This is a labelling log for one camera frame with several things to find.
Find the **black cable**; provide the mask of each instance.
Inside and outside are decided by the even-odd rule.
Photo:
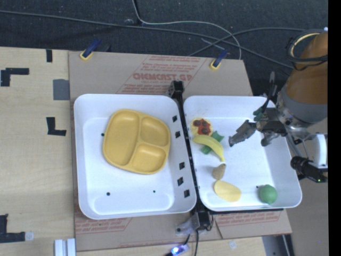
[[[176,30],[176,29],[166,29],[166,28],[151,28],[151,27],[140,27],[140,26],[124,26],[124,25],[119,25],[115,23],[106,23],[106,22],[99,22],[99,21],[91,21],[91,20],[84,20],[84,19],[77,19],[77,18],[71,18],[71,17],[62,17],[62,16],[56,16],[56,15],[49,15],[49,14],[38,14],[38,13],[26,13],[26,12],[17,12],[17,11],[6,11],[6,10],[0,10],[0,13],[5,13],[5,14],[15,14],[15,15],[25,15],[25,16],[31,16],[31,17],[41,17],[41,18],[52,18],[52,19],[60,19],[60,20],[67,20],[67,21],[74,21],[74,22],[82,22],[82,23],[90,23],[93,25],[101,25],[101,26],[109,26],[109,27],[117,27],[117,28],[128,28],[128,29],[145,29],[145,30],[154,30],[154,31],[164,31],[164,32],[171,32],[171,33],[179,33],[179,34],[187,34],[187,35],[192,35],[192,36],[198,36],[198,37],[203,37],[203,38],[208,38],[208,39],[213,39],[216,40],[216,42],[204,47],[201,50],[195,51],[195,53],[190,54],[189,56],[193,54],[197,54],[201,52],[202,50],[205,50],[209,48],[210,46],[214,45],[215,43],[223,42],[238,48],[241,48],[244,51],[247,51],[253,55],[256,55],[258,57],[261,57],[265,60],[277,63],[279,65],[282,65],[284,67],[292,69],[291,66],[285,65],[284,63],[277,62],[275,60],[272,60],[271,58],[268,58],[266,56],[263,56],[259,53],[253,52],[252,50],[249,50],[245,47],[238,46],[234,43],[227,42],[225,39],[228,39],[229,37],[232,37],[232,35],[228,35],[224,38],[218,39],[216,37],[211,37],[208,35],[203,35],[199,33],[193,33],[190,31],[184,31],[184,30]],[[233,35],[239,35],[247,32],[252,32],[252,31],[257,31],[257,30],[264,30],[264,29],[278,29],[278,30],[293,30],[293,31],[303,31],[303,29],[297,29],[297,28],[254,28],[254,29],[247,29],[244,31],[240,31],[238,33],[234,33]]]
[[[188,56],[193,56],[195,54],[198,54],[199,52],[201,51],[204,51],[206,49],[208,49],[209,47],[213,46],[213,45],[216,45],[220,42],[223,42],[224,40],[228,39],[228,38],[231,38],[232,36],[236,36],[236,35],[241,35],[241,34],[244,34],[244,33],[249,33],[249,32],[254,32],[254,31],[259,31],[259,30],[292,30],[292,31],[304,31],[304,29],[299,29],[299,28],[282,28],[282,27],[263,27],[263,28],[251,28],[251,29],[246,29],[246,30],[242,30],[240,32],[237,32],[237,33],[233,33],[232,35],[227,35],[221,39],[218,39],[217,41],[189,54]]]
[[[320,56],[320,57],[315,57],[315,58],[298,58],[294,55],[294,48],[299,42],[301,42],[302,40],[308,37],[313,37],[323,32],[324,32],[323,29],[306,30],[303,33],[299,34],[296,38],[291,39],[291,41],[288,43],[287,57],[297,71],[303,71],[304,69],[308,67],[318,66],[328,61],[328,54],[324,56]],[[301,63],[305,63],[306,65],[301,68],[298,68],[297,64],[301,64]]]
[[[198,231],[198,230],[196,230],[196,232],[197,232],[197,243],[196,243],[196,250],[195,250],[195,252],[194,252],[194,256],[196,256],[196,255],[197,255],[197,251],[198,251],[198,244],[199,244],[199,231]]]
[[[188,240],[190,239],[190,234],[188,234],[188,236],[187,236],[187,239],[186,239],[186,241],[183,243],[183,245],[185,245],[185,244],[187,244],[188,243]]]

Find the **toy banana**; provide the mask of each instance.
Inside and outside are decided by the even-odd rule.
[[[195,143],[203,144],[203,145],[210,147],[220,157],[222,162],[225,161],[224,149],[219,141],[204,134],[195,135],[193,138],[193,141]]]

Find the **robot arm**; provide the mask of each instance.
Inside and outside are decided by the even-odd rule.
[[[294,48],[303,40],[313,37],[299,58]],[[275,108],[267,108],[273,96],[274,77],[270,77],[269,96],[265,104],[254,112],[254,123],[245,121],[237,133],[229,137],[230,146],[249,138],[255,131],[264,134],[262,146],[278,136],[286,136],[296,156],[291,167],[315,182],[326,182],[327,144],[323,134],[310,133],[308,127],[328,115],[328,32],[310,30],[298,35],[287,47],[288,58],[294,69],[280,90]],[[313,143],[313,153],[301,152],[298,145]]]

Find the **cardboard sheet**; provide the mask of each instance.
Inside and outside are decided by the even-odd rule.
[[[213,58],[95,52],[82,61],[79,54],[69,52],[77,251],[184,242],[186,236],[177,236],[175,229],[189,213],[98,221],[82,214],[77,198],[73,103],[87,93],[167,94],[172,80],[184,82],[184,99],[191,95],[252,95],[243,61],[223,60],[213,71],[209,68]],[[200,240],[288,233],[291,227],[285,210],[230,213],[215,215],[212,230],[201,233]]]

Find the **green lime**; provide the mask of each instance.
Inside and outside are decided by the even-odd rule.
[[[264,203],[272,204],[277,199],[277,190],[271,185],[264,185],[259,189],[259,198]]]

